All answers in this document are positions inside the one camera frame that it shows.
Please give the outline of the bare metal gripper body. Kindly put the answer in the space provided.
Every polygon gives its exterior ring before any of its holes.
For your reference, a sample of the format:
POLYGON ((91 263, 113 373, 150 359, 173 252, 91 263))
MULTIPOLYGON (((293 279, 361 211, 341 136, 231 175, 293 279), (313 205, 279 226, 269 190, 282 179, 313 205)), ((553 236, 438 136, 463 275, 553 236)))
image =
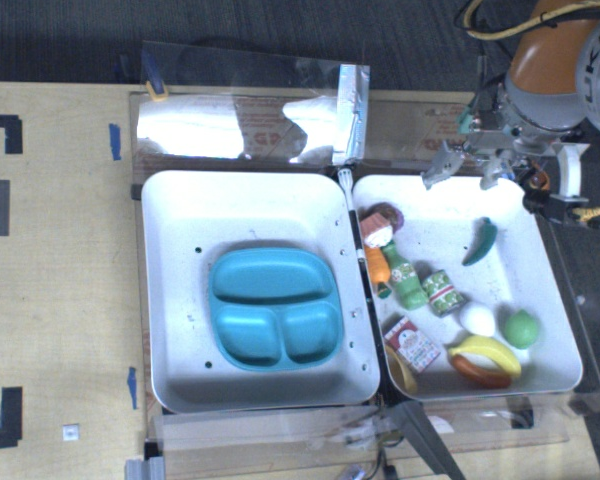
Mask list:
POLYGON ((576 130, 546 129, 518 117, 510 123, 497 112, 484 111, 463 114, 461 133, 466 136, 463 153, 486 161, 500 154, 510 159, 553 156, 553 146, 571 139, 576 130))

